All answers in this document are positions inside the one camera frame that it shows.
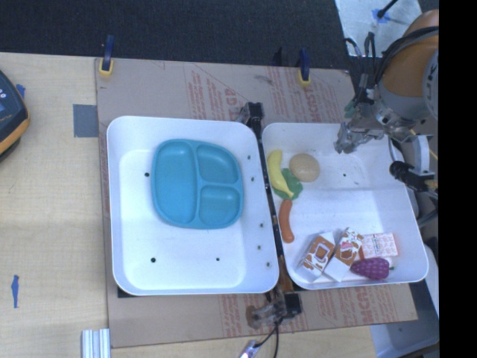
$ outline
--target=toy banana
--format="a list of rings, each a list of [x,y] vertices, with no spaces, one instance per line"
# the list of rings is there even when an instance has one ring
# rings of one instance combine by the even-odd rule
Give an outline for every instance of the toy banana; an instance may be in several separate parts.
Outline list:
[[[282,150],[272,151],[267,158],[268,165],[268,177],[270,178],[270,184],[273,188],[279,191],[286,192],[286,194],[292,198],[293,192],[288,188],[285,178],[283,177],[280,163],[282,162]]]

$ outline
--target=brown round toy food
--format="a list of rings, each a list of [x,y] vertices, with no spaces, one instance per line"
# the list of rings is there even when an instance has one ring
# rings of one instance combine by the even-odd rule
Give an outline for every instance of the brown round toy food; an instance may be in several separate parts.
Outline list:
[[[320,164],[310,154],[296,154],[290,159],[291,173],[302,182],[312,182],[320,174]]]

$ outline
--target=sausage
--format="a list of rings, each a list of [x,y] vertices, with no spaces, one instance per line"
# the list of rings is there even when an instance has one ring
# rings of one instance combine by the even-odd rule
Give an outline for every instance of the sausage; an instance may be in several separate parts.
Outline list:
[[[282,232],[282,239],[286,243],[290,243],[295,240],[295,236],[290,227],[290,211],[292,204],[293,202],[291,199],[284,199],[278,211],[278,224]]]

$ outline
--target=cardboard sheet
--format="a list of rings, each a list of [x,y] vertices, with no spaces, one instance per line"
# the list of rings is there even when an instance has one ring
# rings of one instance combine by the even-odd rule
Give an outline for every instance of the cardboard sheet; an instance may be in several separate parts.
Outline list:
[[[152,60],[115,60],[103,76],[95,61],[107,306],[113,348],[253,336],[248,307],[264,295],[179,295],[131,297],[118,290],[112,273],[106,129],[119,116],[235,120],[249,101],[262,102],[263,127],[272,122],[338,123],[353,97],[350,76],[312,69],[303,88],[298,69]],[[408,284],[302,291],[303,312],[282,324],[283,333],[411,321],[417,318]]]

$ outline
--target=table surface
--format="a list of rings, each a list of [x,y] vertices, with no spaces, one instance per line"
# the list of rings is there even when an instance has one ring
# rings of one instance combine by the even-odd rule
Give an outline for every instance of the table surface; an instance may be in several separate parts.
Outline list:
[[[73,131],[73,105],[96,104],[94,58],[0,53],[0,69],[25,87],[32,118],[0,163],[0,357],[80,357],[81,331],[108,327],[98,139]],[[249,340],[118,348],[111,356],[234,358]],[[272,357],[274,348],[271,338],[259,355]],[[376,356],[369,327],[280,334],[278,357],[316,354]]]

